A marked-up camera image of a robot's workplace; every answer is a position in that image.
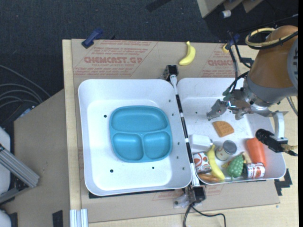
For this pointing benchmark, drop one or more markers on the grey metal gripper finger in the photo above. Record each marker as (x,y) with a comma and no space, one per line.
(242,113)
(216,109)

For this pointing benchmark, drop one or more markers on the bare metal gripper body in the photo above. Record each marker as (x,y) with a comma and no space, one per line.
(239,100)

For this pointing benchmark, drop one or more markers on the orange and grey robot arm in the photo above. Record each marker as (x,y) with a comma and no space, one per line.
(270,65)

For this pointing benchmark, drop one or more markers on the white plastic tray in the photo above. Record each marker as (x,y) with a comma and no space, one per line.
(201,98)
(99,150)

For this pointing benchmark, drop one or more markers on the orange waffle biscuit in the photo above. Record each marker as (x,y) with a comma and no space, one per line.
(223,128)

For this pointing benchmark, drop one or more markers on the thin black and white rod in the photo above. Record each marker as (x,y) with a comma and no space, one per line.
(182,117)

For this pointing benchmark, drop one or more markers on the white carton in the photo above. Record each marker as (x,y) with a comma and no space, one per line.
(200,142)

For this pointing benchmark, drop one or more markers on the cream can with grey lid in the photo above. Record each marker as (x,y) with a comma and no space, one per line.
(226,150)

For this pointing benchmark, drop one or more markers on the orange carrot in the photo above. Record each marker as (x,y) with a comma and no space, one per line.
(256,151)

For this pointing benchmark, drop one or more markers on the green grapes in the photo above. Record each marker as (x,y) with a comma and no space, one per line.
(236,167)

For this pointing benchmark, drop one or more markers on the red and white can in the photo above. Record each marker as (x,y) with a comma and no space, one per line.
(255,170)
(201,162)

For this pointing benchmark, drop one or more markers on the yellow banana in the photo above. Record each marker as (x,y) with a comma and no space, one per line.
(215,164)
(189,54)

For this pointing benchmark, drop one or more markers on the orange sausage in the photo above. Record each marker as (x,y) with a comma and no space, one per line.
(208,177)

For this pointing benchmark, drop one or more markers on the blue divided plate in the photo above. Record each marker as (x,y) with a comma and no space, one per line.
(139,132)

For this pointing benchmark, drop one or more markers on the small white bottle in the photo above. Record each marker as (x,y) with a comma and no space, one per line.
(226,13)

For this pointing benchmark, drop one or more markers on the brown cardboard board red print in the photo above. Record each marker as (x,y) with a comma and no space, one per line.
(142,55)

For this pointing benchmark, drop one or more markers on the black cylinder on white bracket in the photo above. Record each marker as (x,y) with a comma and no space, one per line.
(270,138)

